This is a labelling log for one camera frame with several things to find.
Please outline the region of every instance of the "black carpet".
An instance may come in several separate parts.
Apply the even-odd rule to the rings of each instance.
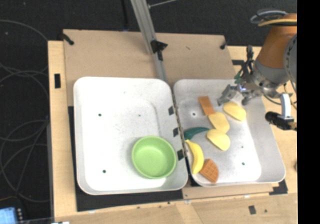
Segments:
[[[163,1],[167,0],[147,0],[151,5]],[[250,17],[263,8],[296,13],[297,2],[179,0],[150,12],[156,32],[224,35],[229,45],[260,46],[269,28],[251,24]],[[48,40],[56,40],[62,29],[138,31],[130,1],[124,3],[128,24],[121,0],[0,0],[0,20],[32,26]],[[47,42],[40,34],[17,23],[0,22],[0,163],[5,166],[4,173],[0,170],[0,200],[19,198],[29,219],[51,214],[47,137],[41,133],[50,116],[47,54]],[[42,73],[20,72],[32,70]]]

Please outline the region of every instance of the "black cable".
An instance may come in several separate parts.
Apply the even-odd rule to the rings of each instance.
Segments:
[[[287,22],[284,22],[284,23],[273,23],[273,24],[270,24],[271,26],[275,26],[275,27],[296,27],[297,26],[297,22],[295,23],[287,23]]]
[[[25,141],[25,140],[27,140],[27,139],[30,139],[30,138],[32,138],[33,136],[37,135],[37,134],[40,132],[40,130],[42,129],[42,126],[41,126],[38,130],[36,130],[36,132],[34,132],[33,134],[28,135],[28,136],[23,137],[23,138],[9,139],[9,137],[10,137],[12,134],[14,134],[17,130],[19,130],[21,127],[24,127],[24,126],[29,125],[29,124],[32,124],[32,123],[40,123],[40,122],[43,123],[43,122],[45,122],[45,121],[46,121],[46,120],[32,120],[32,121],[25,122],[25,123],[19,125],[18,127],[16,127],[15,129],[13,129],[13,130],[9,133],[9,135],[8,135],[7,137],[2,137],[2,136],[0,136],[0,140],[5,141],[5,142],[22,142],[22,141]]]
[[[37,135],[36,139],[34,140],[34,142],[33,142],[33,144],[32,144],[32,147],[31,147],[31,149],[30,149],[30,151],[29,151],[29,154],[28,154],[28,156],[27,156],[27,158],[26,158],[26,160],[25,160],[24,167],[23,167],[22,172],[21,172],[21,175],[20,175],[20,179],[19,179],[18,184],[17,184],[17,186],[16,186],[16,188],[15,188],[16,191],[17,191],[17,193],[18,193],[18,191],[19,191],[19,188],[20,188],[20,185],[21,185],[21,181],[22,181],[22,179],[23,179],[23,177],[24,177],[24,175],[25,175],[26,168],[27,168],[28,162],[29,162],[29,160],[30,160],[31,154],[32,154],[32,152],[34,151],[35,146],[36,146],[36,144],[37,144],[37,142],[38,142],[41,134],[42,134],[42,133],[44,132],[44,130],[47,128],[48,124],[49,124],[49,122],[47,122],[45,125],[43,125],[43,128],[42,128],[41,132],[39,132],[39,134]]]
[[[293,88],[295,94],[297,94],[297,87],[295,86],[294,81],[290,80],[290,82],[291,82],[291,85],[292,85],[292,88]]]
[[[270,21],[287,15],[288,13],[283,10],[278,10],[274,8],[267,8],[258,10],[255,15],[250,18],[252,24],[259,24],[263,21]]]
[[[43,143],[37,143],[35,146],[36,146],[36,147],[48,147],[47,144],[43,144]],[[6,161],[6,163],[3,165],[3,170],[11,163],[11,161],[12,161],[13,159],[15,159],[15,157],[16,157],[17,155],[19,155],[22,151],[25,151],[26,149],[31,148],[31,147],[32,147],[32,145],[24,146],[23,148],[20,148],[16,153],[14,153],[14,154]]]
[[[17,197],[16,196],[8,196],[5,198],[1,198],[0,201],[5,201],[5,200],[11,199],[11,198],[17,198]]]
[[[20,183],[22,181],[22,178],[25,174],[25,171],[26,171],[26,167],[28,165],[28,162],[29,162],[29,159],[30,159],[30,156],[31,156],[31,153],[34,149],[34,147],[36,146],[37,142],[38,142],[38,139],[40,138],[41,134],[43,133],[43,131],[46,129],[46,127],[48,126],[49,124],[49,121],[46,121],[45,124],[41,127],[41,131],[38,133],[36,139],[34,140],[33,144],[31,146],[28,146],[28,147],[31,147],[31,150],[29,151],[29,154],[28,154],[28,157],[27,157],[27,160],[25,161],[25,165],[24,165],[24,168],[23,168],[23,171],[21,172],[21,175],[20,175],[20,179],[18,181],[18,186],[20,186]],[[33,203],[47,203],[49,202],[50,200],[49,199],[45,199],[45,200],[38,200],[38,199],[31,199],[25,195],[23,195],[22,193],[19,192],[19,187],[14,187],[11,183],[11,181],[9,180],[8,176],[6,175],[6,172],[5,172],[5,169],[4,169],[4,165],[3,165],[3,162],[2,162],[2,155],[3,155],[3,149],[5,147],[5,144],[6,144],[6,141],[2,144],[1,146],[1,149],[0,149],[0,170],[2,170],[2,175],[5,179],[5,181],[7,182],[7,184],[10,186],[10,188],[16,193],[16,196],[19,196],[27,201],[30,201],[30,202],[33,202]]]
[[[277,105],[281,105],[281,103],[276,102],[276,101],[270,99],[268,96],[266,96],[266,95],[263,95],[263,96],[264,96],[267,100],[271,101],[272,103],[277,104]]]
[[[27,24],[24,24],[22,22],[18,22],[18,21],[15,21],[15,20],[10,20],[10,19],[0,19],[0,22],[17,24],[19,26],[23,26],[25,28],[31,29],[31,30],[35,31],[36,33],[38,33],[46,42],[48,42],[48,38],[43,33],[41,33],[39,30],[37,30],[36,28],[34,28],[34,27],[30,26],[30,25],[27,25]]]
[[[22,70],[19,70],[15,67],[9,67],[9,66],[6,66],[6,65],[3,65],[1,62],[0,62],[0,68],[3,68],[5,71],[7,71],[8,73],[10,74],[13,74],[13,73],[16,73],[16,72],[26,72],[26,71],[22,71]],[[26,74],[17,74],[16,76],[17,77],[30,77],[30,76],[36,76],[36,75],[43,75],[43,76],[48,76],[48,74],[44,73],[44,71],[47,69],[48,67],[45,67],[44,69],[42,69],[41,71],[37,71],[37,70],[30,70],[29,72],[26,72]]]
[[[32,70],[26,70],[26,71],[18,71],[18,72],[15,72],[15,73],[11,73],[11,74],[8,74],[7,76],[5,76],[4,78],[0,79],[0,83],[2,83],[4,80],[10,78],[10,77],[13,77],[13,76],[16,76],[18,74],[27,74],[29,72],[33,72]],[[33,79],[37,84],[40,85],[40,87],[43,89],[44,93],[45,93],[45,96],[46,98],[49,100],[49,94],[47,92],[47,89],[44,87],[44,85],[38,80],[36,79],[35,77],[33,77],[32,75],[28,76],[29,78]]]

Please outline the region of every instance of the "banana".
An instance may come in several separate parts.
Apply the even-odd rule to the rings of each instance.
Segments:
[[[204,162],[205,162],[204,153],[199,144],[195,142],[191,142],[190,140],[186,140],[185,142],[189,145],[189,148],[193,155],[193,163],[192,163],[192,170],[191,170],[192,174],[197,174],[198,172],[200,172],[200,170],[204,166]]]

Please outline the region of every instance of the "yellow potato slice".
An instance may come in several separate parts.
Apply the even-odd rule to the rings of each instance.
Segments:
[[[233,118],[244,121],[246,119],[246,111],[233,101],[229,101],[223,106],[223,110]]]
[[[220,130],[211,129],[207,132],[206,137],[223,151],[226,151],[230,147],[230,138]]]
[[[208,117],[214,128],[220,130],[225,134],[227,133],[227,131],[229,131],[230,124],[224,113],[215,112],[214,114],[210,114]]]

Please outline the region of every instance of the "wooden board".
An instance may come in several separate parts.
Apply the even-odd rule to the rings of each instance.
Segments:
[[[65,29],[73,45],[64,42],[68,105],[73,105],[77,79],[92,77],[157,78],[154,58],[147,54],[140,32]],[[222,35],[157,33],[168,44],[163,65],[170,86],[180,79],[232,79],[228,49]]]
[[[267,224],[298,223],[298,195],[255,196],[223,200],[179,201],[109,212],[56,217],[77,224]]]

